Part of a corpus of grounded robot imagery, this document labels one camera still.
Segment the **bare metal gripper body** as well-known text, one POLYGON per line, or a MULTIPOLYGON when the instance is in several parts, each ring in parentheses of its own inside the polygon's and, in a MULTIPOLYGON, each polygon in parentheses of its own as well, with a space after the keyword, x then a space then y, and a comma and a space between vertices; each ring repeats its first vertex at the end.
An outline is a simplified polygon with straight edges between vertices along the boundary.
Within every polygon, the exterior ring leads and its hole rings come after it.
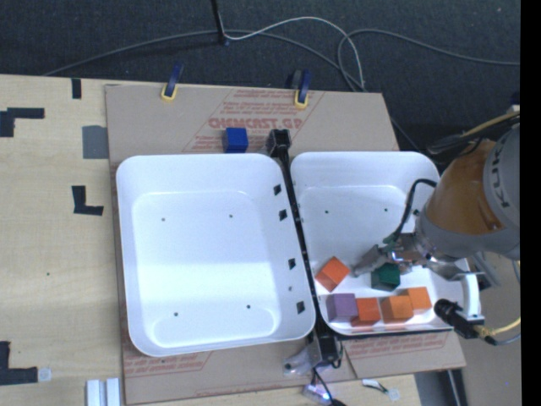
POLYGON ((392 233, 383 244, 380 254, 399 266, 421 266, 446 281, 460 281, 468 274, 457 265, 459 258, 445 254, 420 233, 392 233))

